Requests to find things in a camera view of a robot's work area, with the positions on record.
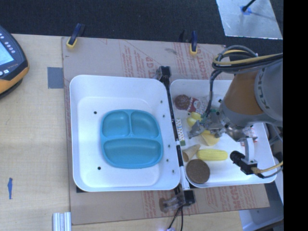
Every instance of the blue plate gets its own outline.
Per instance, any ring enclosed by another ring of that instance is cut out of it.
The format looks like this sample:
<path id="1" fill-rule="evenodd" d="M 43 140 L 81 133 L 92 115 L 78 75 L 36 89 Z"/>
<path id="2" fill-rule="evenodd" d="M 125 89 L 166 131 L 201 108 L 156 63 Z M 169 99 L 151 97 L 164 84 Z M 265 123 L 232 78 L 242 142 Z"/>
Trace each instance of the blue plate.
<path id="1" fill-rule="evenodd" d="M 101 144 L 106 161 L 119 168 L 145 168 L 163 157 L 158 122 L 141 110 L 114 110 L 101 123 Z"/>

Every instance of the chocolate cookie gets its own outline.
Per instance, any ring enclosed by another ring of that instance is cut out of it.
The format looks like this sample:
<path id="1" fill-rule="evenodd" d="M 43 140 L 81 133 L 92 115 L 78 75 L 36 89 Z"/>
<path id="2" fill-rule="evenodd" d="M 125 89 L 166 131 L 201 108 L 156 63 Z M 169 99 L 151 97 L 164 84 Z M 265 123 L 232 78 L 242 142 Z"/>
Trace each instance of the chocolate cookie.
<path id="1" fill-rule="evenodd" d="M 210 178 L 210 168 L 201 159 L 193 159 L 186 165 L 186 175 L 192 182 L 203 184 Z"/>
<path id="2" fill-rule="evenodd" d="M 179 95 L 175 98 L 174 104 L 179 110 L 187 110 L 190 105 L 191 99 L 186 95 Z"/>

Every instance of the table surface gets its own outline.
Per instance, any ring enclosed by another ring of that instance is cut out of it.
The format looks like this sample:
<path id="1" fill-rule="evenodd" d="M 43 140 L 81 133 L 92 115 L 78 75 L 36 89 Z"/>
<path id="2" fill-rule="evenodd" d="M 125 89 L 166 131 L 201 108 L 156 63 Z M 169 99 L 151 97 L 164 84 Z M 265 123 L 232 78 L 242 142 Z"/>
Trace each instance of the table surface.
<path id="1" fill-rule="evenodd" d="M 0 230 L 52 230 L 70 211 L 64 89 L 48 88 L 48 67 L 63 67 L 59 36 L 13 35 L 30 71 L 0 99 Z M 12 179 L 12 197 L 8 182 Z M 173 227 L 180 230 L 180 216 Z M 183 230 L 241 231 L 238 211 L 184 216 Z M 73 231 L 164 231 L 172 217 L 72 226 Z"/>

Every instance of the black fabric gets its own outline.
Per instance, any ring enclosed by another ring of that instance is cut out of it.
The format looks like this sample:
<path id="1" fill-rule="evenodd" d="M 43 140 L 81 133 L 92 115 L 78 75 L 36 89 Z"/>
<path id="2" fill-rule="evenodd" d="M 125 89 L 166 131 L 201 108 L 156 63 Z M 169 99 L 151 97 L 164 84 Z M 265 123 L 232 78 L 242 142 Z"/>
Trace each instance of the black fabric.
<path id="1" fill-rule="evenodd" d="M 283 35 L 283 0 L 270 2 Z M 198 43 L 283 51 L 283 40 L 225 36 L 216 0 L 0 0 L 0 25 L 10 33 L 70 36 L 77 23 L 83 37 L 178 41 L 186 29 Z"/>

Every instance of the cardboard sheet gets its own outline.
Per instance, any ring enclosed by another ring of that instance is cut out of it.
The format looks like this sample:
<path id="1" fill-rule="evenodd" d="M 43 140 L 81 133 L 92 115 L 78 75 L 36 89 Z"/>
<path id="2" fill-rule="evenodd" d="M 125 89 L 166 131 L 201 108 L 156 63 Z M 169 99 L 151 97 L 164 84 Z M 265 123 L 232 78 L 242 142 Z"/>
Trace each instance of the cardboard sheet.
<path id="1" fill-rule="evenodd" d="M 198 53 L 189 53 L 189 43 L 78 38 L 70 49 L 62 39 L 64 95 L 69 165 L 71 220 L 73 225 L 173 216 L 163 212 L 161 199 L 174 191 L 83 192 L 73 179 L 70 128 L 69 83 L 81 74 L 153 78 L 160 66 L 170 66 L 171 81 L 209 79 L 213 57 L 222 45 L 198 44 Z M 217 79 L 232 79 L 222 74 Z M 193 189 L 196 203 L 183 209 L 184 215 L 263 208 L 269 206 L 263 184 Z"/>

